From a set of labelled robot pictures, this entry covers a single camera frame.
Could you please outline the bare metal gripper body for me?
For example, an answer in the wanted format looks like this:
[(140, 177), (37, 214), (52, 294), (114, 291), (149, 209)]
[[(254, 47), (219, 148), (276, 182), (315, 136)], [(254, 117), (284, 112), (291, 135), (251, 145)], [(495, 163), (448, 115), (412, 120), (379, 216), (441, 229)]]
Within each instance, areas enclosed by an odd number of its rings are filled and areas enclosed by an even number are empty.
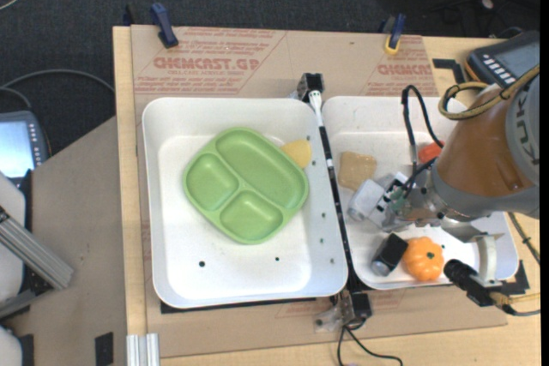
[(401, 231), (411, 225), (440, 226), (448, 214), (442, 199), (425, 185), (393, 185), (387, 190), (387, 231)]

